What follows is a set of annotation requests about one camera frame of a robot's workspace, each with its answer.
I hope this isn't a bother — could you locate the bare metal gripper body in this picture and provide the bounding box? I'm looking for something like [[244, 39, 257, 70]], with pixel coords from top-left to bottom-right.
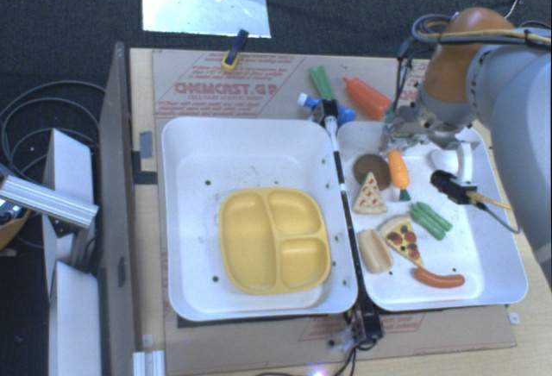
[[385, 104, 459, 147]]

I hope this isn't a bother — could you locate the orange toy carrot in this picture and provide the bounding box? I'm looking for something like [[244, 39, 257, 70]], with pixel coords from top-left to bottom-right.
[[386, 149, 412, 203]]

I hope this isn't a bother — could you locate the brown round biscuit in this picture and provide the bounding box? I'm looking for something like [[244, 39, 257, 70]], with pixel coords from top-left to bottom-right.
[[353, 153, 393, 187]]

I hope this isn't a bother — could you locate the orange toy bottle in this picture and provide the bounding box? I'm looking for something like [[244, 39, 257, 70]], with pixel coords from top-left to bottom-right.
[[342, 76, 394, 122]]

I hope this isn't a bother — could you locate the small cheese pizza slice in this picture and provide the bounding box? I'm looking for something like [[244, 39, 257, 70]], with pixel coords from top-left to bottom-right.
[[350, 171, 389, 216]]

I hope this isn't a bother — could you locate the thin black and white rod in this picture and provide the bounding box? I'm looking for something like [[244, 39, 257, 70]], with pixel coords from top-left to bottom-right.
[[326, 116, 374, 317]]

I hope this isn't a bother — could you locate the blue bottle with white cap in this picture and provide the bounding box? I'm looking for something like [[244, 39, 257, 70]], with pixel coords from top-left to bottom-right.
[[297, 91, 357, 128]]

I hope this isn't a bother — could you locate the pepperoni pizza slice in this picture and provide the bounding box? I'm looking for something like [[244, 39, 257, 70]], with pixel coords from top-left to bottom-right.
[[377, 214, 425, 269]]

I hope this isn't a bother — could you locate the tan hot dog bun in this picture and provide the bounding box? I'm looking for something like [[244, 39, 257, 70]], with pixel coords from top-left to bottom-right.
[[356, 228, 395, 274]]

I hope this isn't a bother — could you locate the orange-red toy sausage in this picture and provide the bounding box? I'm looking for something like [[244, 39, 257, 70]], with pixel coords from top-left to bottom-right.
[[413, 266, 467, 290]]

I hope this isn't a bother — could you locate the white plastic tray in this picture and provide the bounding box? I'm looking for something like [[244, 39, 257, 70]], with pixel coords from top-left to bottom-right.
[[336, 120, 530, 313], [161, 116, 360, 323]]

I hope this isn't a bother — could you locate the brown cardboard board red print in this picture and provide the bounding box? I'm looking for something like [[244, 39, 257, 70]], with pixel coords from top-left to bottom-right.
[[151, 48, 518, 376]]

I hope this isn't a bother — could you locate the yellow divided plate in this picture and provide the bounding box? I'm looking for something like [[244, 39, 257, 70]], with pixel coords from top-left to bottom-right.
[[218, 186, 333, 296]]

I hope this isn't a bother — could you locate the black cylinder on white bracket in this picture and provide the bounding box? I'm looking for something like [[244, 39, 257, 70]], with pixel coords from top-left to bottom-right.
[[430, 136, 480, 206]]

